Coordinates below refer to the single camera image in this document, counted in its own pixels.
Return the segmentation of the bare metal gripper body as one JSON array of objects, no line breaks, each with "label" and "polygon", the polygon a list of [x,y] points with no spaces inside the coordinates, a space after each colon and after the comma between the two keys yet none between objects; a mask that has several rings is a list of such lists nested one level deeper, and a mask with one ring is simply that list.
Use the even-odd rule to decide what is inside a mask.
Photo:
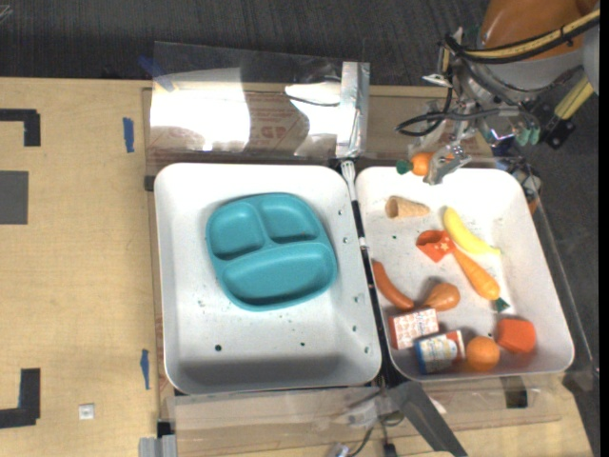
[{"label": "bare metal gripper body", "polygon": [[440,78],[453,92],[448,118],[453,143],[479,135],[490,145],[502,145],[522,133],[519,89],[486,70],[445,70]]}]

